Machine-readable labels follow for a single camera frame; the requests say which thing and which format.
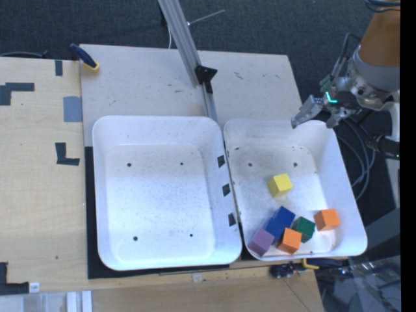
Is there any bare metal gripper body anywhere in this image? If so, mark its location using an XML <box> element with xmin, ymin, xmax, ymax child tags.
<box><xmin>322</xmin><ymin>71</ymin><xmax>400</xmax><ymax>114</ymax></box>

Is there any yellow cube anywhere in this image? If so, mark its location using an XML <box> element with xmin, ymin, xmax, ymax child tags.
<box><xmin>266</xmin><ymin>173</ymin><xmax>294</xmax><ymax>198</ymax></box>

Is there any orange cube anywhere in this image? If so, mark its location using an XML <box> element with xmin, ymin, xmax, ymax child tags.
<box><xmin>313</xmin><ymin>208</ymin><xmax>341</xmax><ymax>232</ymax></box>
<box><xmin>276</xmin><ymin>227</ymin><xmax>303</xmax><ymax>255</ymax></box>

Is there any purple cube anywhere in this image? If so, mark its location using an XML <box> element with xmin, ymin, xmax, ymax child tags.
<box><xmin>247</xmin><ymin>227</ymin><xmax>276</xmax><ymax>257</ymax></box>

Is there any green cube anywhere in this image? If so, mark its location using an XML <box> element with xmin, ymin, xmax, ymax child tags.
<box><xmin>291</xmin><ymin>216</ymin><xmax>317</xmax><ymax>244</ymax></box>

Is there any black cylinder on white bracket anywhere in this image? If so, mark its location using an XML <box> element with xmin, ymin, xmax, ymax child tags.
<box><xmin>366</xmin><ymin>91</ymin><xmax>401</xmax><ymax>159</ymax></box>

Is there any blue cube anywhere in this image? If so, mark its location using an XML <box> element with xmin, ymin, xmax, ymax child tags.
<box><xmin>274</xmin><ymin>205</ymin><xmax>297</xmax><ymax>228</ymax></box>
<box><xmin>262</xmin><ymin>217</ymin><xmax>286</xmax><ymax>242</ymax></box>

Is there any white plastic tray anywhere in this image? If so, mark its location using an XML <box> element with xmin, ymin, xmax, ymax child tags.
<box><xmin>92</xmin><ymin>114</ymin><xmax>243</xmax><ymax>272</ymax></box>
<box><xmin>223</xmin><ymin>118</ymin><xmax>369</xmax><ymax>262</ymax></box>

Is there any pale flat board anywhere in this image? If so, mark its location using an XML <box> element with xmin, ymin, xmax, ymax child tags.
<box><xmin>79</xmin><ymin>43</ymin><xmax>321</xmax><ymax>291</ymax></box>

